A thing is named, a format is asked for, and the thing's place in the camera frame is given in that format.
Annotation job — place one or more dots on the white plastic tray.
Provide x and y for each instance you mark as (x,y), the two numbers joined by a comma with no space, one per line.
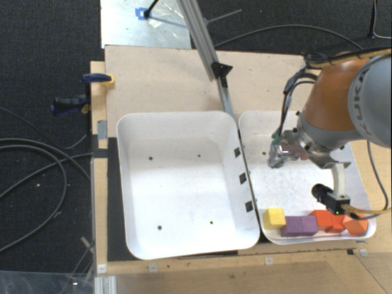
(284,191)
(183,191)

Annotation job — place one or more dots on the black cylinder on white bracket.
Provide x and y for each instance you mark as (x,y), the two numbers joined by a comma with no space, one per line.
(329,198)

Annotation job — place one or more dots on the yellow cube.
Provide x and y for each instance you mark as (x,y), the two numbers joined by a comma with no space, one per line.
(273,218)

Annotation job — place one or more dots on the pale wood board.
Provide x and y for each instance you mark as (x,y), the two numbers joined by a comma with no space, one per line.
(159,81)

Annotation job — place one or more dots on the orange cube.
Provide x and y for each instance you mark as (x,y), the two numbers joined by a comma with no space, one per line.
(322,220)
(338,224)
(355,227)

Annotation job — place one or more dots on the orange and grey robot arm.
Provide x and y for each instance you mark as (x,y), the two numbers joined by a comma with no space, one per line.
(333,103)

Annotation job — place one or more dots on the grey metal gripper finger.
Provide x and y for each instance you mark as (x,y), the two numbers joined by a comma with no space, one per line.
(282,161)
(272,160)

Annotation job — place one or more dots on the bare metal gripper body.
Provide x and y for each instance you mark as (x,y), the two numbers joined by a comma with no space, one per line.
(295,145)

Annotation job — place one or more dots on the purple cube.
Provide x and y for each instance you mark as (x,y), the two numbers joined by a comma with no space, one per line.
(291,227)
(310,224)

